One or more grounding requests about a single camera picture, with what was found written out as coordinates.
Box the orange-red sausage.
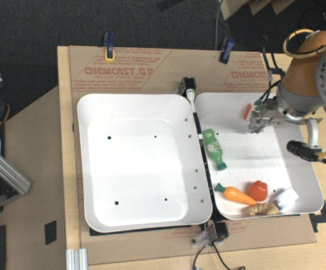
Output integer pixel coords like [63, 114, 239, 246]
[243, 103, 253, 121]

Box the tan croissant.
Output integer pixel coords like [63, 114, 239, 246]
[244, 202, 280, 217]

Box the thin black and white rod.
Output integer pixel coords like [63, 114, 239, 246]
[185, 88, 218, 222]

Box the orange carrot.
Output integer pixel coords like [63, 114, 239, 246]
[214, 182, 259, 206]

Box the black cylinder on white bracket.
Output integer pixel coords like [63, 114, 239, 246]
[286, 118, 324, 161]

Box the red tomato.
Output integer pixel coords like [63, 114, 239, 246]
[247, 179, 269, 203]

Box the green plastic bottle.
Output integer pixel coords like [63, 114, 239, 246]
[202, 128, 228, 172]

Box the white plastic tray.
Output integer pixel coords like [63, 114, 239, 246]
[194, 92, 325, 221]
[76, 93, 214, 233]

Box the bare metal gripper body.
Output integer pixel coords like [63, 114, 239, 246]
[250, 97, 305, 129]

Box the brown cardboard board red print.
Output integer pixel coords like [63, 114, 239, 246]
[69, 46, 318, 266]

